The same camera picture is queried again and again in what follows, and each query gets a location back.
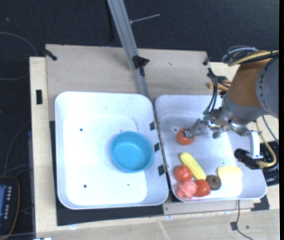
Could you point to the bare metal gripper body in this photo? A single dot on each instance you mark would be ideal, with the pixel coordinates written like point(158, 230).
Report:
point(234, 126)

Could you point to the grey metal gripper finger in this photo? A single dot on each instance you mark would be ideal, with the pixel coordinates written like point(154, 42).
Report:
point(198, 127)
point(218, 133)

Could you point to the white plastic tray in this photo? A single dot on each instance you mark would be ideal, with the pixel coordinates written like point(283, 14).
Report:
point(92, 159)
point(207, 149)

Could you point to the pink toy food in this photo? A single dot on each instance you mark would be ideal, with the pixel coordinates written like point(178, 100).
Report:
point(187, 189)

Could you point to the pale yellow block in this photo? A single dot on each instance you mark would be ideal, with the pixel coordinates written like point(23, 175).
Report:
point(230, 179)

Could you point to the black cylinder on white bracket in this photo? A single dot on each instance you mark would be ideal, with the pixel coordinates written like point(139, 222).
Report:
point(253, 144)

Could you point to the red tomato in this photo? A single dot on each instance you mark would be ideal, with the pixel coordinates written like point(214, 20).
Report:
point(182, 174)
point(203, 188)

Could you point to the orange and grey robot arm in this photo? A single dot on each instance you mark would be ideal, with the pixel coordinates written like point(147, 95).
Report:
point(247, 89)

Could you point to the blue bowl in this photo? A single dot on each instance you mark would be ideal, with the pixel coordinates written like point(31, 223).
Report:
point(132, 151)

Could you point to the pale wood board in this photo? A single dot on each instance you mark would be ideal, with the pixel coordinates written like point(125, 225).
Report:
point(94, 71)

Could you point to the orange tomato with green stem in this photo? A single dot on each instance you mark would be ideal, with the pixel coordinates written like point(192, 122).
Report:
point(183, 139)

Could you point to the brown doughnut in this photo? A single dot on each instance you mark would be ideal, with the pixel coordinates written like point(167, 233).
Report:
point(214, 182)

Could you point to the yellow corn cob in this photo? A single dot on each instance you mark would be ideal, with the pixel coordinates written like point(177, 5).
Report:
point(193, 165)

